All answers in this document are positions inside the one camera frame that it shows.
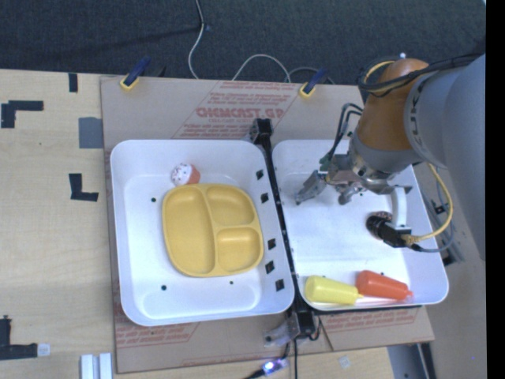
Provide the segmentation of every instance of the black fabric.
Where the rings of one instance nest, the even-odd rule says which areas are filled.
[[[199,78],[230,79],[253,54],[288,70],[325,67],[355,84],[372,60],[406,53],[427,62],[483,49],[482,0],[200,0],[207,30]],[[194,0],[0,0],[0,68],[126,74],[145,55],[164,77],[192,78],[200,30]],[[311,74],[298,73],[295,81]],[[253,59],[239,79],[283,81]]]

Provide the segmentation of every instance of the yellow cable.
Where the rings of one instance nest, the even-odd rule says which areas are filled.
[[[440,187],[442,188],[442,191],[443,191],[443,195],[447,199],[447,207],[448,207],[447,218],[446,218],[445,222],[442,224],[442,226],[440,226],[438,229],[436,229],[432,233],[428,233],[427,235],[422,235],[422,236],[402,235],[403,240],[406,241],[406,244],[408,246],[414,244],[415,242],[420,242],[422,240],[426,240],[427,238],[432,238],[432,237],[435,237],[435,236],[439,235],[445,229],[447,229],[447,226],[449,226],[449,223],[451,223],[452,214],[453,214],[453,211],[454,211],[451,195],[449,194],[449,191],[448,191],[447,187],[443,183],[442,178],[436,172],[436,169],[434,168],[434,166],[431,165],[430,163],[428,163],[428,167],[430,168],[430,170],[432,171],[433,175],[435,176],[436,181],[440,184]]]

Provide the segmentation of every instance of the yellow plate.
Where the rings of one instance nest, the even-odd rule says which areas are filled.
[[[253,201],[235,186],[190,184],[163,199],[163,234],[174,267],[189,276],[226,276],[256,267],[263,235]]]

